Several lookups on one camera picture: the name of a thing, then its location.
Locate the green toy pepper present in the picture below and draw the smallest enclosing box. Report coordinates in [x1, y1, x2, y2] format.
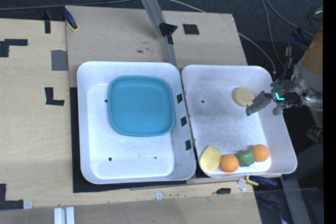
[235, 148, 256, 167]

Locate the white plastic tray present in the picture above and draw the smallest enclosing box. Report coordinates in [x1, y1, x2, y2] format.
[181, 64, 298, 179]
[76, 61, 197, 185]

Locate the blue plate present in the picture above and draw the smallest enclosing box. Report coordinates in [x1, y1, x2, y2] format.
[108, 75, 176, 137]

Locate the orange toy fruit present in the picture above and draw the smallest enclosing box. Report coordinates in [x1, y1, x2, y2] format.
[219, 154, 240, 173]
[251, 144, 270, 163]

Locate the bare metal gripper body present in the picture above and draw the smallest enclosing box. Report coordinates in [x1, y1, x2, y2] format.
[271, 78, 324, 113]

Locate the beige round biscuit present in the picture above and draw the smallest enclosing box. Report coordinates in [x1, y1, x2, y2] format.
[232, 87, 256, 108]

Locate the pale wood board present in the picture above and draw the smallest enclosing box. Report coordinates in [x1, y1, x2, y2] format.
[64, 5, 257, 205]

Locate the yellow lemon wedge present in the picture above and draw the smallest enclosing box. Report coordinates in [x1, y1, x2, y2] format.
[199, 145, 224, 173]

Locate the thin black rod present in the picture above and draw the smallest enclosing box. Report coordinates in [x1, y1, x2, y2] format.
[180, 68, 198, 166]

